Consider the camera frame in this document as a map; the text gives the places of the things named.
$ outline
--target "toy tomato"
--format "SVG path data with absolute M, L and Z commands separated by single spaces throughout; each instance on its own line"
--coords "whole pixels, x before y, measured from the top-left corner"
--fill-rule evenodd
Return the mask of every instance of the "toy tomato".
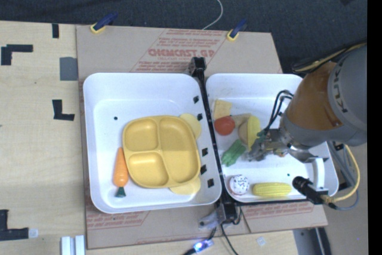
M 224 116 L 215 120 L 214 127 L 220 135 L 229 135 L 235 128 L 235 121 L 231 116 Z

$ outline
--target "toy carrot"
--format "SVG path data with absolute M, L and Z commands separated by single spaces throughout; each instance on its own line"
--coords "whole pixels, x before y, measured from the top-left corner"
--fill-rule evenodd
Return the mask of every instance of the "toy carrot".
M 118 187 L 118 191 L 115 195 L 116 197 L 123 198 L 124 196 L 126 196 L 124 186 L 127 184 L 128 180 L 129 177 L 127 172 L 124 150 L 123 148 L 118 148 L 113 174 L 113 183 L 115 186 Z

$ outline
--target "yellow plastic plate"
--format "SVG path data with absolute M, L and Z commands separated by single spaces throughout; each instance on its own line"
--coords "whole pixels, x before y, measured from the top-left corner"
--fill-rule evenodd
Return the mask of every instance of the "yellow plastic plate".
M 193 180 L 190 183 L 176 186 L 176 187 L 170 187 L 170 190 L 177 195 L 194 195 L 197 193 L 201 188 L 201 180 L 199 177 L 197 177 L 195 180 Z
M 176 187 L 199 175 L 201 162 L 193 131 L 176 116 L 129 122 L 122 142 L 131 178 L 146 188 Z

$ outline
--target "black cable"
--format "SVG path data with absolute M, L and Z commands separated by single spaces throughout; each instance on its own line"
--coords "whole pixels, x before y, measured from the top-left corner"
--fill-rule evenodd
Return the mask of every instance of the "black cable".
M 214 237 L 214 235 L 216 233 L 216 229 L 217 228 L 214 228 L 212 230 L 212 232 L 210 233 L 210 236 L 207 238 L 207 240 L 211 240 Z M 186 251 L 183 255 L 191 255 L 191 254 L 195 254 L 195 253 L 196 253 L 196 250 L 194 248 L 191 248 L 190 250 Z
M 220 227 L 221 227 L 221 232 L 223 233 L 223 236 L 224 236 L 225 239 L 227 240 L 227 242 L 228 242 L 228 244 L 229 244 L 231 250 L 233 251 L 233 253 L 234 253 L 235 255 L 239 255 L 239 254 L 235 251 L 235 249 L 233 248 L 231 242 L 229 241 L 228 236 L 226 235 L 226 232 L 224 231 L 223 224 L 221 224 Z
M 191 254 L 195 254 L 196 251 L 194 248 L 191 248 L 190 250 L 188 250 L 187 252 L 185 252 L 183 255 L 191 255 Z
M 232 221 L 232 224 L 234 224 L 234 225 L 238 225 L 239 223 L 240 223 L 240 221 L 241 221 L 241 217 L 243 216 L 243 211 L 242 211 L 242 209 L 241 209 L 241 207 L 240 207 L 240 213 L 239 213 L 239 217 L 238 217 L 238 220 L 237 221 Z
M 291 94 L 288 90 L 282 90 L 280 91 L 276 98 L 275 98 L 275 102 L 273 104 L 273 109 L 272 109 L 272 113 L 270 114 L 270 119 L 269 119 L 269 122 L 268 122 L 268 125 L 266 126 L 266 128 L 264 128 L 264 131 L 268 131 L 270 126 L 274 123 L 274 121 L 276 120 L 277 116 L 279 115 L 279 112 L 280 112 L 280 109 L 281 109 L 281 106 L 282 106 L 282 102 L 284 99 L 292 99 L 293 97 L 293 94 Z

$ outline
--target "cardboard sheet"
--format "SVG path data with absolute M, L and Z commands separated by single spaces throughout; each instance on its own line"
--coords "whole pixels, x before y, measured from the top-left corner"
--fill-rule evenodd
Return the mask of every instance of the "cardboard sheet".
M 97 72 L 184 72 L 192 57 L 205 58 L 206 77 L 223 72 L 282 73 L 270 33 L 243 32 L 234 42 L 226 35 L 225 31 L 114 26 L 93 34 L 90 26 L 76 27 L 89 249 L 207 237 L 210 231 L 200 230 L 198 219 L 213 212 L 214 205 L 123 214 L 98 211 L 89 192 L 85 78 Z M 229 226 L 229 235 L 327 225 L 323 208 L 309 202 L 261 204 L 242 210 L 244 220 Z

